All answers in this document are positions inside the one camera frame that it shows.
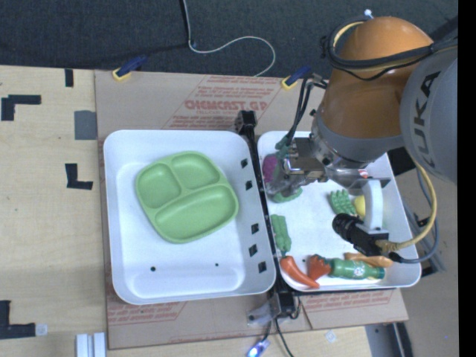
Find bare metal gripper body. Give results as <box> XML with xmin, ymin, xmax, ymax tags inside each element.
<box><xmin>283</xmin><ymin>138</ymin><xmax>370</xmax><ymax>196</ymax></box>

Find green toy broccoli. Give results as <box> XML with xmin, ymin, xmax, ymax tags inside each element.
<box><xmin>272</xmin><ymin>187</ymin><xmax>303</xmax><ymax>204</ymax></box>

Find purple grapes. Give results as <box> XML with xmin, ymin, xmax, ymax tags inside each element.
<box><xmin>262</xmin><ymin>153</ymin><xmax>280</xmax><ymax>182</ymax></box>

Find thin black rod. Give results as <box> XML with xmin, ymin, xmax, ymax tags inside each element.
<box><xmin>243</xmin><ymin>123</ymin><xmax>280</xmax><ymax>293</ymax></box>

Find green toy pea pod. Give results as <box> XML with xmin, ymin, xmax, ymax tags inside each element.
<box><xmin>270</xmin><ymin>214</ymin><xmax>292</xmax><ymax>253</ymax></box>

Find white plastic tray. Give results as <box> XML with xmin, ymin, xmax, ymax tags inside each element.
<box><xmin>103</xmin><ymin>129</ymin><xmax>277</xmax><ymax>306</ymax></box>
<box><xmin>257</xmin><ymin>130</ymin><xmax>422</xmax><ymax>292</ymax></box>

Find green toy leafy vegetable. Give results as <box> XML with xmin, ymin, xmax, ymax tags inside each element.
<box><xmin>329</xmin><ymin>189</ymin><xmax>358</xmax><ymax>216</ymax></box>

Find orange toy pepper piece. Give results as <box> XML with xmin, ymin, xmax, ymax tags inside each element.
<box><xmin>307</xmin><ymin>254</ymin><xmax>332</xmax><ymax>280</ymax></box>

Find orange toy carrot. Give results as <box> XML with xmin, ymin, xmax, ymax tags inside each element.
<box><xmin>279</xmin><ymin>255</ymin><xmax>321</xmax><ymax>289</ymax></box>

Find green divided plate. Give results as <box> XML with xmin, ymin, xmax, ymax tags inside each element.
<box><xmin>135</xmin><ymin>150</ymin><xmax>239</xmax><ymax>245</ymax></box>

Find green plastic bottle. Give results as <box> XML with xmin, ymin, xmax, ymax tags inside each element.
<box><xmin>327</xmin><ymin>257</ymin><xmax>386</xmax><ymax>281</ymax></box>

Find brown cardboard board red print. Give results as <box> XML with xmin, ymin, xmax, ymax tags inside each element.
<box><xmin>94</xmin><ymin>68</ymin><xmax>409</xmax><ymax>350</ymax></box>

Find black cylinder on white bracket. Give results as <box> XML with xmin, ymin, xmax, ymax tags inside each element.
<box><xmin>332</xmin><ymin>178</ymin><xmax>391</xmax><ymax>257</ymax></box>

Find black block with thin wires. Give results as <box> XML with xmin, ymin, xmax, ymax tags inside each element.
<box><xmin>274</xmin><ymin>290</ymin><xmax>299</xmax><ymax>318</ymax></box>

